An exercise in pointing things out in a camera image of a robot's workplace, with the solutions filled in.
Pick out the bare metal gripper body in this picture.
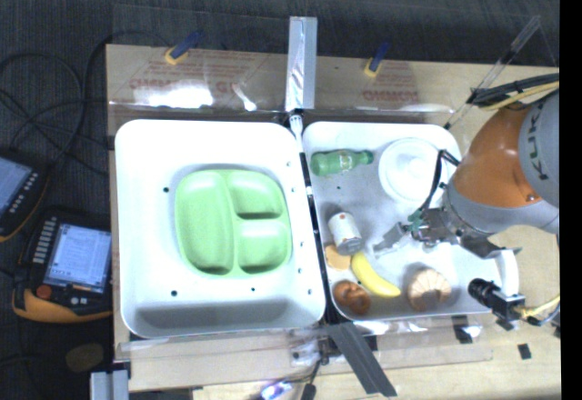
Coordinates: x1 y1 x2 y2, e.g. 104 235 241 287
410 206 461 250

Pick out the white plastic tray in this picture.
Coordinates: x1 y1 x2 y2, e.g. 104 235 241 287
301 120 507 323
114 117 327 340

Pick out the yellow banana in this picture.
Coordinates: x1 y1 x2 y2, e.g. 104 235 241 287
350 250 403 299

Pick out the white and orange can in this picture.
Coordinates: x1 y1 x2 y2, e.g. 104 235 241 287
326 211 364 256

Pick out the tan biscuit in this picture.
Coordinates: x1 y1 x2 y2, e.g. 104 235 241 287
324 244 353 273

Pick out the beige croissant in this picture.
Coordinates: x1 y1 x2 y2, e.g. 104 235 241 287
406 266 453 313

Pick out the brown bread roll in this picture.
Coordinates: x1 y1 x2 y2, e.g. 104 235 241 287
332 279 372 316

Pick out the white bowl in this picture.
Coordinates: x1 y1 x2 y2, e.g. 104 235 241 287
377 136 449 204

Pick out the green plastic bottle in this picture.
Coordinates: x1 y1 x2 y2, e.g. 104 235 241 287
309 148 376 177

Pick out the brown cardboard board red print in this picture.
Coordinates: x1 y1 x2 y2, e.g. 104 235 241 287
105 43 560 393

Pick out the green divided plate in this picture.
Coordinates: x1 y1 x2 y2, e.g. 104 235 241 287
174 167 294 276

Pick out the black cylinder on white bracket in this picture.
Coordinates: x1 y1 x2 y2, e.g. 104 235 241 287
467 248 527 332

